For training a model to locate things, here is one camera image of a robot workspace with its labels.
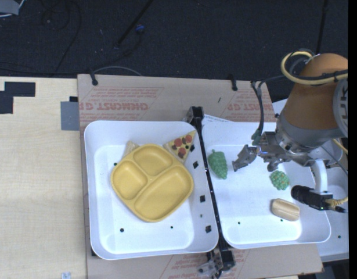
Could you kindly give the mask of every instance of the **black mat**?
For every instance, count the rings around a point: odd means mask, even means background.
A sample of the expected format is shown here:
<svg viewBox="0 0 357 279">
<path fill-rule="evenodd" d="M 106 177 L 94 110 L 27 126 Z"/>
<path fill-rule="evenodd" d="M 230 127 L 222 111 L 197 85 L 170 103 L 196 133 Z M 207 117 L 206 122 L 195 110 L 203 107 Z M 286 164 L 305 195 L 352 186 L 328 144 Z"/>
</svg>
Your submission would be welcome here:
<svg viewBox="0 0 357 279">
<path fill-rule="evenodd" d="M 281 75 L 282 57 L 296 49 L 348 57 L 348 0 L 148 2 L 26 0 L 18 16 L 0 17 L 0 76 L 73 78 L 118 66 L 98 73 L 257 80 Z M 273 101 L 292 86 L 269 83 Z"/>
</svg>

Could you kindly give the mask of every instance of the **black cable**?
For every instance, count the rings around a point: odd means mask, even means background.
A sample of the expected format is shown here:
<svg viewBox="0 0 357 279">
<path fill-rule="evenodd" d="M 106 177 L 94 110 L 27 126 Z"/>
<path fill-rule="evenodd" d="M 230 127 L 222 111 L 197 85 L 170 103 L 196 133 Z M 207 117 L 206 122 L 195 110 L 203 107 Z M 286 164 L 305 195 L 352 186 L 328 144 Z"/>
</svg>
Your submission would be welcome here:
<svg viewBox="0 0 357 279">
<path fill-rule="evenodd" d="M 113 59 L 113 60 L 111 60 L 111 61 L 109 61 L 107 63 L 103 63 L 102 65 L 97 66 L 97 68 L 95 68 L 93 71 L 94 72 L 99 72 L 99 71 L 104 70 L 104 69 L 119 68 L 119 69 L 130 70 L 130 71 L 132 71 L 132 72 L 134 72 L 134 73 L 136 73 L 137 75 L 140 76 L 141 75 L 140 73 L 137 73 L 137 71 L 134 71 L 132 69 L 128 69 L 126 67 L 121 67 L 121 66 L 118 66 L 118 67 L 113 66 L 116 61 L 118 61 L 118 60 L 120 60 L 120 59 L 122 59 L 124 57 L 129 56 L 134 50 L 137 49 L 137 47 L 142 42 L 142 36 L 145 33 L 145 27 L 142 26 L 142 25 L 138 25 L 136 27 L 136 33 L 138 35 L 138 40 L 137 40 L 137 42 L 134 44 L 134 46 L 131 49 L 127 49 L 119 57 L 117 57 L 117 58 L 115 58 L 115 59 Z M 0 61 L 0 64 L 21 66 L 21 67 L 24 67 L 24 68 L 29 69 L 31 71 L 20 70 L 20 69 L 10 69 L 10 68 L 7 68 L 7 67 L 0 66 L 1 70 L 7 70 L 7 71 L 16 72 L 16 73 L 27 73 L 27 74 L 36 75 L 36 76 L 76 76 L 77 74 L 88 73 L 89 72 L 89 69 L 75 70 L 75 71 L 54 71 L 54 72 L 49 72 L 49 71 L 38 71 L 37 69 L 32 68 L 30 66 L 18 65 L 16 63 L 12 63 L 12 62 Z"/>
<path fill-rule="evenodd" d="M 348 213 L 348 210 L 346 210 L 346 209 L 344 209 L 344 208 L 342 208 L 342 207 L 340 207 L 340 206 L 335 206 L 335 207 L 334 207 L 334 210 L 335 210 L 336 212 L 340 212 L 340 213 Z"/>
<path fill-rule="evenodd" d="M 71 42 L 70 42 L 69 45 L 67 46 L 65 52 L 63 53 L 62 58 L 61 58 L 60 62 L 58 63 L 55 72 L 58 71 L 58 69 L 59 69 L 59 67 L 61 66 L 63 60 L 65 59 L 65 57 L 66 57 L 68 51 L 70 50 L 70 48 L 73 46 L 75 40 L 77 39 L 78 34 L 79 34 L 79 31 L 80 31 L 80 29 L 81 29 L 82 17 L 81 17 L 80 7 L 79 7 L 78 3 L 76 3 L 75 1 L 71 1 L 71 2 L 76 6 L 76 8 L 77 8 L 77 10 L 78 10 L 78 14 L 79 14 L 79 24 L 78 24 L 78 27 L 77 27 L 77 30 L 76 30 L 76 32 L 75 32 L 75 34 L 74 34 L 73 39 L 71 40 Z"/>
<path fill-rule="evenodd" d="M 44 8 L 41 16 L 41 24 L 49 30 L 59 31 L 65 29 L 70 23 L 70 11 L 67 0 L 37 0 Z M 55 25 L 58 21 L 64 21 L 59 27 Z"/>
<path fill-rule="evenodd" d="M 126 29 L 126 31 L 123 33 L 123 35 L 118 39 L 117 42 L 114 43 L 115 48 L 119 48 L 121 43 L 125 40 L 129 32 L 136 26 L 137 22 L 139 19 L 143 16 L 145 11 L 150 7 L 150 5 L 154 2 L 154 0 L 148 0 L 146 5 L 143 7 L 143 9 L 140 11 L 140 13 L 137 15 L 137 17 L 133 20 L 133 22 L 129 25 L 129 27 Z"/>
<path fill-rule="evenodd" d="M 326 18 L 326 13 L 327 13 L 327 11 L 328 11 L 328 4 L 329 4 L 329 0 L 324 0 L 322 20 L 321 20 L 321 22 L 320 22 L 320 29 L 319 29 L 318 44 L 317 44 L 317 46 L 316 46 L 316 54 L 320 53 L 320 47 L 321 47 L 321 45 L 322 45 L 323 33 L 324 33 L 324 25 L 325 25 L 325 18 Z"/>
<path fill-rule="evenodd" d="M 255 81 L 251 81 L 251 87 L 253 89 L 253 91 L 255 92 L 255 95 L 258 99 L 258 103 L 259 103 L 259 111 L 261 114 L 261 117 L 259 118 L 259 125 L 258 128 L 256 130 L 256 132 L 253 135 L 253 139 L 257 139 L 257 137 L 259 138 L 262 135 L 262 132 L 264 130 L 264 122 L 265 122 L 265 114 L 264 114 L 264 105 L 263 105 L 263 101 L 262 101 L 262 91 L 261 91 L 261 85 L 263 85 L 266 82 L 269 81 L 277 81 L 277 80 L 282 80 L 284 79 L 285 76 L 281 75 L 281 76 L 276 76 L 276 77 L 270 77 L 270 78 L 266 78 L 260 81 L 260 83 L 258 84 L 258 87 L 255 87 L 255 84 L 257 81 L 259 80 L 255 80 Z"/>
</svg>

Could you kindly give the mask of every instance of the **white divided tray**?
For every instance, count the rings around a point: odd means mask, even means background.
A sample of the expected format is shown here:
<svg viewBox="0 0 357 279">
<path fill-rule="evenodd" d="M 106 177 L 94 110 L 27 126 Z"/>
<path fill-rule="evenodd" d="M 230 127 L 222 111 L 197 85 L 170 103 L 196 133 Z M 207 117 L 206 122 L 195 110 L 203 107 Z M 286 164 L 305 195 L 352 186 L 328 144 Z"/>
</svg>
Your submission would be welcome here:
<svg viewBox="0 0 357 279">
<path fill-rule="evenodd" d="M 95 121 L 87 126 L 84 140 L 91 245 L 99 257 L 116 260 L 215 248 L 217 222 L 198 134 L 185 163 L 194 179 L 193 192 L 164 220 L 151 223 L 138 218 L 116 195 L 110 181 L 114 163 L 122 159 L 129 140 L 138 145 L 163 145 L 194 129 L 182 121 Z"/>
<path fill-rule="evenodd" d="M 244 145 L 252 145 L 251 136 L 257 127 L 258 123 L 250 122 L 210 122 L 203 127 L 207 157 L 212 149 L 222 151 L 228 165 L 225 180 L 210 169 L 224 239 L 238 249 L 326 241 L 331 233 L 326 212 L 299 203 L 290 194 L 295 185 L 315 188 L 310 168 L 294 162 L 280 164 L 278 169 L 290 179 L 290 186 L 284 191 L 272 185 L 267 163 L 258 156 L 234 172 L 232 161 L 237 159 Z M 264 131 L 274 131 L 275 127 L 276 123 L 265 123 Z M 276 198 L 298 205 L 300 219 L 288 221 L 275 216 L 271 202 Z"/>
</svg>

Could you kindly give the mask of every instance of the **yellow cable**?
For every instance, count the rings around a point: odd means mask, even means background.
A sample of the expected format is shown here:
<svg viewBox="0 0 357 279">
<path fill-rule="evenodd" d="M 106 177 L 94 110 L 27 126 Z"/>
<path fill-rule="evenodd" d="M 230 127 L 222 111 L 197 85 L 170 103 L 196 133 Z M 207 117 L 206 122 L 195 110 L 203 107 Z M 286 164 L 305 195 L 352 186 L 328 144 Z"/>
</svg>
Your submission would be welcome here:
<svg viewBox="0 0 357 279">
<path fill-rule="evenodd" d="M 343 145 L 341 145 L 340 142 L 338 142 L 335 138 L 333 138 L 333 142 L 334 142 L 337 146 L 339 146 L 339 147 L 342 149 L 342 151 L 346 153 L 346 155 L 348 155 L 348 150 L 347 150 Z"/>
<path fill-rule="evenodd" d="M 285 69 L 285 63 L 287 62 L 287 59 L 291 56 L 295 56 L 295 55 L 304 55 L 307 56 L 309 58 L 312 58 L 313 55 L 309 52 L 306 51 L 298 51 L 298 52 L 293 52 L 293 53 L 289 53 L 288 55 L 286 55 L 283 60 L 282 63 L 280 65 L 280 68 L 282 70 L 282 73 L 291 81 L 295 82 L 295 83 L 299 83 L 302 85 L 322 85 L 322 84 L 327 84 L 327 83 L 331 83 L 334 82 L 336 80 L 342 80 L 348 77 L 348 73 L 344 73 L 341 74 L 339 76 L 336 77 L 328 77 L 328 78 L 323 78 L 321 80 L 303 80 L 301 78 L 292 76 L 286 69 Z"/>
<path fill-rule="evenodd" d="M 348 196 L 346 196 L 345 198 L 342 198 L 342 199 L 329 198 L 329 199 L 326 199 L 325 202 L 328 203 L 332 207 L 339 206 L 345 202 L 348 202 Z"/>
</svg>

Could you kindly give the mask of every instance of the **yellow plate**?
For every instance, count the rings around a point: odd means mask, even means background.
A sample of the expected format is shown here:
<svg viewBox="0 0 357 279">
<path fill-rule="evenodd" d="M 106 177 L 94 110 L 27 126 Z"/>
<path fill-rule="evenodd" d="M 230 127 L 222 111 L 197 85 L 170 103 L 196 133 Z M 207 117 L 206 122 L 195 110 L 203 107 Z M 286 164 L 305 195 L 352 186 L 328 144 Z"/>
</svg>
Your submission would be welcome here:
<svg viewBox="0 0 357 279">
<path fill-rule="evenodd" d="M 157 222 L 183 204 L 194 181 L 187 168 L 162 146 L 146 144 L 114 167 L 111 185 L 139 218 Z"/>
</svg>

